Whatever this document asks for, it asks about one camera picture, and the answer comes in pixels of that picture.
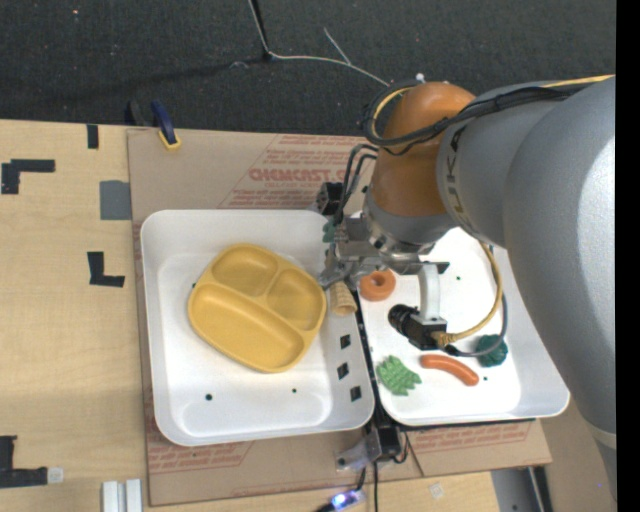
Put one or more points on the light green lettuce leaf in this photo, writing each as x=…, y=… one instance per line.
x=397, y=376

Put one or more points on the black cylinder on white bracket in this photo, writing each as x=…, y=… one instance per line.
x=423, y=326

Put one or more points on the white plastic tray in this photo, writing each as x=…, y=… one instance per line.
x=240, y=400
x=500, y=400

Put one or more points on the orange sausage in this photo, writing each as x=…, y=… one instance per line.
x=450, y=369

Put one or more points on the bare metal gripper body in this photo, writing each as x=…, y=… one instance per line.
x=361, y=246

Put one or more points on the dark green broccoli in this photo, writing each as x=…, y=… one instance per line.
x=492, y=352

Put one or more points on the orange doughnut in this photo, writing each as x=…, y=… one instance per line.
x=371, y=291

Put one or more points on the tan waffle ice cream cone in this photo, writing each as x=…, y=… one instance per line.
x=344, y=300

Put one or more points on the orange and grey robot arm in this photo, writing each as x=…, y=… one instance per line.
x=550, y=210

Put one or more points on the yellow divided plate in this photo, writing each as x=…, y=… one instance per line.
x=250, y=320

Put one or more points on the brown cardboard board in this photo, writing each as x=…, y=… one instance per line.
x=200, y=170

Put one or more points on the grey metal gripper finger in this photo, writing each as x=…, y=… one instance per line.
x=358, y=278
x=332, y=278

